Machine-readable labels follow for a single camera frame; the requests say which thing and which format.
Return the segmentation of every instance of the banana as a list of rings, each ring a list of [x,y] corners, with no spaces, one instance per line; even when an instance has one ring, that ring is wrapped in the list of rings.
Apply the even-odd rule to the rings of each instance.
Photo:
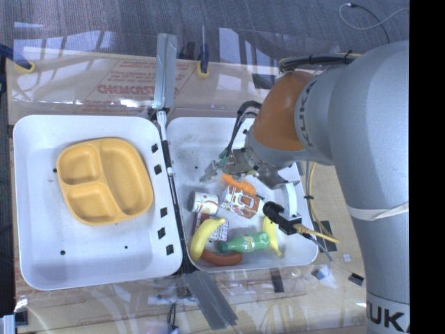
[[[275,253],[278,257],[281,257],[283,254],[278,248],[277,234],[275,233],[276,227],[277,224],[275,224],[273,221],[270,221],[267,216],[264,217],[263,231],[267,232],[267,235],[269,235],[269,247],[275,250]]]
[[[202,222],[199,228],[193,235],[192,242],[190,244],[190,256],[193,261],[198,261],[201,257],[202,251],[206,245],[206,241],[216,228],[225,222],[224,218],[219,219],[206,219]]]

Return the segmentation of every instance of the toy hot dog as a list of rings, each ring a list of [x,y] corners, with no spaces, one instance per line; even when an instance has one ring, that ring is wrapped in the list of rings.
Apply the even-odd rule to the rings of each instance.
[[[231,255],[220,255],[209,250],[203,250],[201,258],[216,266],[231,266],[234,264],[239,264],[243,259],[243,255],[240,253],[233,253]]]

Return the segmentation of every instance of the green bottle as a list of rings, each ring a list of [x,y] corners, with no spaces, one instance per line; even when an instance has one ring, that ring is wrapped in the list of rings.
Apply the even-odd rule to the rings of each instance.
[[[233,250],[238,253],[249,253],[250,251],[263,250],[269,247],[269,235],[267,232],[257,232],[256,234],[244,234],[233,238],[231,241],[219,241],[218,250],[226,253]]]

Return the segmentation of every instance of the cable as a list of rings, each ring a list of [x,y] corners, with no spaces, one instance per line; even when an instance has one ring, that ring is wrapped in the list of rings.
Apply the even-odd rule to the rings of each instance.
[[[256,108],[256,109],[260,109],[261,108],[261,103],[258,103],[258,102],[254,101],[254,100],[250,100],[248,102],[244,102],[240,106],[239,110],[236,112],[237,113],[237,117],[236,117],[234,130],[232,132],[232,137],[230,138],[229,145],[227,145],[227,147],[220,153],[220,156],[219,156],[220,159],[224,159],[230,153],[230,151],[232,150],[232,146],[233,146],[233,143],[235,141],[236,135],[238,134],[238,131],[239,131],[240,127],[241,127],[241,124],[245,120],[245,114],[247,115],[249,113],[252,113],[252,112],[245,113],[245,111],[248,108],[250,108],[250,107],[253,107],[253,108]]]
[[[176,321],[176,302],[173,302],[167,314],[167,324],[169,333],[178,329],[178,327],[175,326],[175,321]]]
[[[319,248],[320,248],[320,250],[321,251],[323,251],[323,253],[327,256],[327,258],[329,259],[329,261],[334,261],[334,259],[332,258],[332,256],[329,254],[329,251],[327,251],[327,249],[322,245],[322,244],[320,244],[318,241],[316,241],[315,239],[314,239],[314,237],[312,237],[311,235],[309,235],[308,237],[305,237],[306,239],[309,239],[309,240],[311,240],[312,242],[314,242]]]
[[[410,8],[401,8],[401,9],[397,10],[396,12],[390,14],[390,16],[388,16],[388,17],[387,17],[386,19],[384,19],[383,21],[379,21],[377,24],[374,24],[374,25],[371,25],[371,26],[368,26],[368,27],[358,27],[358,26],[354,26],[354,25],[352,25],[350,22],[346,21],[345,18],[343,17],[343,14],[341,13],[341,9],[344,8],[345,6],[349,6],[350,8],[362,8],[362,9],[368,11],[369,13],[371,13],[372,16],[374,16],[377,20],[378,20],[378,18],[377,18],[371,11],[369,11],[369,10],[366,9],[366,8],[364,8],[363,6],[357,5],[356,3],[344,3],[343,5],[341,5],[341,6],[340,6],[340,9],[339,9],[339,14],[340,14],[340,17],[341,17],[341,19],[343,20],[343,22],[344,22],[345,24],[347,24],[349,27],[352,27],[353,29],[361,30],[361,31],[363,31],[363,30],[373,29],[374,27],[377,27],[377,26],[379,26],[379,25],[381,25],[381,24],[384,24],[386,21],[388,21],[389,19],[391,19],[394,15],[396,15],[396,14],[398,14],[398,13],[404,11],[404,10],[409,10],[409,9],[410,9]]]
[[[364,6],[358,5],[356,3],[351,4],[351,8],[361,8],[362,10],[365,10],[368,14],[373,16],[377,20],[377,23],[379,23],[381,25],[382,30],[385,33],[385,36],[387,37],[387,42],[391,43],[391,40],[389,39],[388,32],[387,32],[385,26],[383,26],[383,24],[380,22],[380,20],[378,19],[378,17],[374,13],[372,13],[369,9],[365,8]]]
[[[315,222],[317,222],[318,226],[320,227],[321,231],[326,234],[328,237],[331,237],[335,239],[337,242],[340,242],[337,238],[334,237],[334,235],[331,234],[331,232],[325,228],[325,226],[321,223],[321,221],[318,219],[318,216],[314,209],[313,199],[312,196],[312,179],[314,178],[314,171],[315,171],[316,163],[314,162],[312,164],[311,170],[309,172],[309,161],[306,163],[306,199],[309,204],[309,213],[314,217]]]
[[[301,65],[333,65],[352,63],[359,54],[348,52],[347,54],[319,54],[308,57],[288,57],[278,61],[278,68],[281,73],[294,70]]]

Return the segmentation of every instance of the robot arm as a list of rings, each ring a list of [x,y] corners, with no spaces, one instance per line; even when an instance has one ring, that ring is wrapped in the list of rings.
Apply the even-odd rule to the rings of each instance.
[[[248,131],[236,172],[225,165],[272,189],[285,182],[277,171],[295,161],[334,165],[364,261],[368,334],[410,332],[408,64],[401,41],[316,77],[285,74]]]

